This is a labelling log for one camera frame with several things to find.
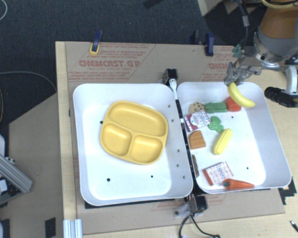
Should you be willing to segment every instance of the red and white box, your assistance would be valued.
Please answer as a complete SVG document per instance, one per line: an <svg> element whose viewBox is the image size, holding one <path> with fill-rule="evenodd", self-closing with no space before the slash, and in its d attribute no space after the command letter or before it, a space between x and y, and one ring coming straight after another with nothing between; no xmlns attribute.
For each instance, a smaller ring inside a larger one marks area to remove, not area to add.
<svg viewBox="0 0 298 238"><path fill-rule="evenodd" d="M206 168L203 170L203 173L211 186L233 177L233 173L226 162L220 162Z"/></svg>
<svg viewBox="0 0 298 238"><path fill-rule="evenodd" d="M204 110L199 110L184 117L188 132L197 130L210 124L210 119Z"/></svg>

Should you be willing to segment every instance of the toy carrot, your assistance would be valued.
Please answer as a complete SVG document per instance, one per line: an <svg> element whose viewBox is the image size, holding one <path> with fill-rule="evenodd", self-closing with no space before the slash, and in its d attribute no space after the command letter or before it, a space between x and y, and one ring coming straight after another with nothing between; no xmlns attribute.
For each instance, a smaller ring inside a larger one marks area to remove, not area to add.
<svg viewBox="0 0 298 238"><path fill-rule="evenodd" d="M224 180L223 184L227 189L253 188L255 186L254 184L251 184L249 182L245 182L242 180L234 180L231 178Z"/></svg>
<svg viewBox="0 0 298 238"><path fill-rule="evenodd" d="M242 109L242 107L232 99L232 97L228 97L225 101L226 107L228 111L237 112Z"/></svg>

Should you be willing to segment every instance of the divided plate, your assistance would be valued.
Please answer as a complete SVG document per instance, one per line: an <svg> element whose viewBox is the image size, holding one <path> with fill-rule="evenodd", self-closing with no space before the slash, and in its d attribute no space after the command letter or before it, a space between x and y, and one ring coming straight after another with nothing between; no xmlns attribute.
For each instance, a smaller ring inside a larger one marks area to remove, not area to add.
<svg viewBox="0 0 298 238"><path fill-rule="evenodd" d="M118 101L106 112L100 142L109 154L148 165L161 156L168 122L158 111L134 102Z"/></svg>

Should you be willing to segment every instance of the toy banana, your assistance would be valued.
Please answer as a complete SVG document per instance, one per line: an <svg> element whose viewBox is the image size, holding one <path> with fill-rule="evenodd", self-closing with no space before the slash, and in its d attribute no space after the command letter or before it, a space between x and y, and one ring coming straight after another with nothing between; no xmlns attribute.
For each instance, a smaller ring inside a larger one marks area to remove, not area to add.
<svg viewBox="0 0 298 238"><path fill-rule="evenodd" d="M237 88L237 85L232 82L228 85L228 93L230 97L240 106L245 108L252 108L255 106L255 103L245 96L243 96Z"/></svg>

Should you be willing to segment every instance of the blue clamp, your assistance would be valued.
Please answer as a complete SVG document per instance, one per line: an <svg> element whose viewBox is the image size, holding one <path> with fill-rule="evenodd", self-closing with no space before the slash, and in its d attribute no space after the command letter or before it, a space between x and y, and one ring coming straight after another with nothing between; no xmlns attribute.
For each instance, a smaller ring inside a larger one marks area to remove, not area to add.
<svg viewBox="0 0 298 238"><path fill-rule="evenodd" d="M96 56L99 52L99 42L103 35L103 30L98 30L95 34L94 42L90 45L89 53Z"/></svg>
<svg viewBox="0 0 298 238"><path fill-rule="evenodd" d="M213 45L214 45L214 34L212 32L208 32L205 35L205 55L208 57L212 57L213 54Z"/></svg>

